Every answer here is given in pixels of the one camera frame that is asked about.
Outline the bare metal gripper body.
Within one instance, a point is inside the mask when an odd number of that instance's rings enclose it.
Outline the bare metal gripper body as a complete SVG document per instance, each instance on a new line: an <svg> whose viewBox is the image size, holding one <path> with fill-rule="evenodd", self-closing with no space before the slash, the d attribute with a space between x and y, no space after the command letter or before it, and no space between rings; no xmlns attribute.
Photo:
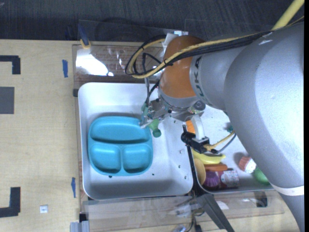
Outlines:
<svg viewBox="0 0 309 232"><path fill-rule="evenodd" d="M150 101L148 106L148 117L150 119L163 118L172 112L171 106L163 99L157 98Z"/></svg>

